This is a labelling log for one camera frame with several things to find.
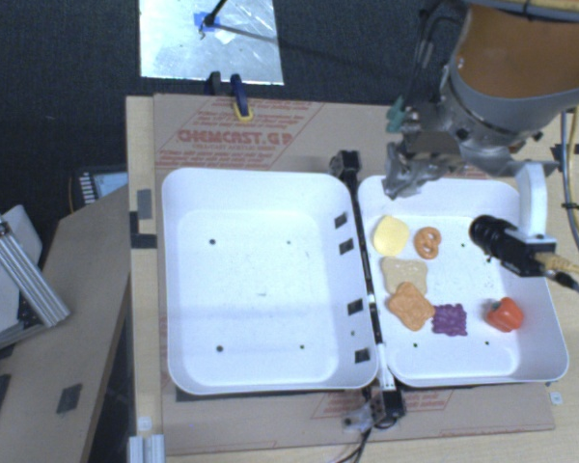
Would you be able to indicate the white plastic tray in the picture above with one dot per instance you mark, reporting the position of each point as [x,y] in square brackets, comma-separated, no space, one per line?
[260,287]
[468,355]

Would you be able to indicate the orange toy pretzel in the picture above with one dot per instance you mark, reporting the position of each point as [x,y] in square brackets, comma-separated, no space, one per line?
[427,243]

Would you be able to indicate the black cylinder on white bracket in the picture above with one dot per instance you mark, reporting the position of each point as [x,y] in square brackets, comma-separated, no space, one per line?
[506,246]

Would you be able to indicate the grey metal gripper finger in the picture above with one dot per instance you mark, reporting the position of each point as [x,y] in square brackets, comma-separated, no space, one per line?
[429,169]
[399,176]

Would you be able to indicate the orange toy bell pepper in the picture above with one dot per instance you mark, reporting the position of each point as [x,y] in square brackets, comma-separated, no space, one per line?
[504,314]

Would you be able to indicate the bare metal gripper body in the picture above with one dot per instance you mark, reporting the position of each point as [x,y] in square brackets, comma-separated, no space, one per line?
[468,135]

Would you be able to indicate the purple toy grapes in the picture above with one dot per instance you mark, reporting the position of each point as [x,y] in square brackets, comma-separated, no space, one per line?
[449,320]

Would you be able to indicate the yellow toy potato chip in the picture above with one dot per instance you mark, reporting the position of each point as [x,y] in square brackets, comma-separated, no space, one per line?
[390,235]

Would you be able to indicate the orange toy waffle biscuit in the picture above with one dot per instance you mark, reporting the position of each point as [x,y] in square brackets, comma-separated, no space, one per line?
[411,307]

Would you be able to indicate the thin black and white rod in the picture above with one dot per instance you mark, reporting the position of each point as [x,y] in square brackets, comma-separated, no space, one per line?
[366,268]

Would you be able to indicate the beige toy bread slice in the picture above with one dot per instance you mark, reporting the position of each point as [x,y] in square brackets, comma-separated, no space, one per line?
[403,270]

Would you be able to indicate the brown cardboard board, red print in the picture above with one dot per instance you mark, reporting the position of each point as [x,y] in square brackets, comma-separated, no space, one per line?
[289,133]

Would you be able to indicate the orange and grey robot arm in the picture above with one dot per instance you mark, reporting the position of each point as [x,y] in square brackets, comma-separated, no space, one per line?
[521,46]

